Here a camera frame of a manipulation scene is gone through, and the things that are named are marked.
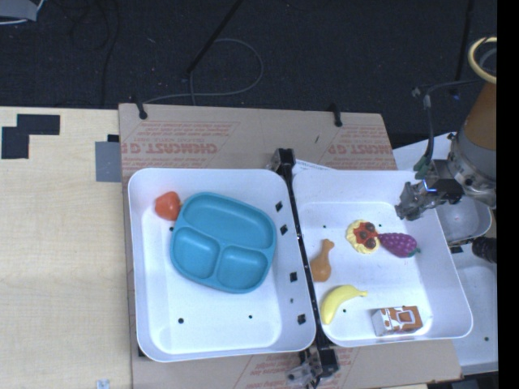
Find orange toy chicken drumstick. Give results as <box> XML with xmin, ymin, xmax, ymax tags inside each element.
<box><xmin>308</xmin><ymin>238</ymin><xmax>337</xmax><ymax>284</ymax></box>

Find white plastic tray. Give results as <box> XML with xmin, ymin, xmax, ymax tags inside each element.
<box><xmin>127</xmin><ymin>167</ymin><xmax>318</xmax><ymax>364</ymax></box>
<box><xmin>290</xmin><ymin>169</ymin><xmax>474</xmax><ymax>348</ymax></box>

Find blue divided plate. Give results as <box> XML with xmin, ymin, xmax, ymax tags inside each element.
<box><xmin>169</xmin><ymin>191</ymin><xmax>279</xmax><ymax>296</ymax></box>

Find purple grapes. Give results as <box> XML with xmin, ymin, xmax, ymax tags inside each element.
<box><xmin>377</xmin><ymin>232</ymin><xmax>422</xmax><ymax>259</ymax></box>

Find brown and white carton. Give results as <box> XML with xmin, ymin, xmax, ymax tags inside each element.
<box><xmin>370</xmin><ymin>305</ymin><xmax>423</xmax><ymax>337</ymax></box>

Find black cylinder on white bracket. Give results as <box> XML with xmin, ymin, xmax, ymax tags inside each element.
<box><xmin>435</xmin><ymin>195</ymin><xmax>498</xmax><ymax>265</ymax></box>

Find thin black rod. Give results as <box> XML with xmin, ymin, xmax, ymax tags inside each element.
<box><xmin>282</xmin><ymin>163</ymin><xmax>330</xmax><ymax>353</ymax></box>

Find yellow banana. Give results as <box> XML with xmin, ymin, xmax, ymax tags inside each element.
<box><xmin>320</xmin><ymin>284</ymin><xmax>369</xmax><ymax>326</ymax></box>

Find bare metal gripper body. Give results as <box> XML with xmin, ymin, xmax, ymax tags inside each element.
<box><xmin>428</xmin><ymin>159</ymin><xmax>498</xmax><ymax>211</ymax></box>

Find black block with thin wires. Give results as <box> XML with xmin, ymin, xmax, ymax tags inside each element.
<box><xmin>271</xmin><ymin>147</ymin><xmax>296</xmax><ymax>174</ymax></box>
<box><xmin>315</xmin><ymin>345</ymin><xmax>340</xmax><ymax>379</ymax></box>

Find brown cardboard board red print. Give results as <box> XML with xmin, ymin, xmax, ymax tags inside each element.
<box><xmin>117</xmin><ymin>102</ymin><xmax>464</xmax><ymax>389</ymax></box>

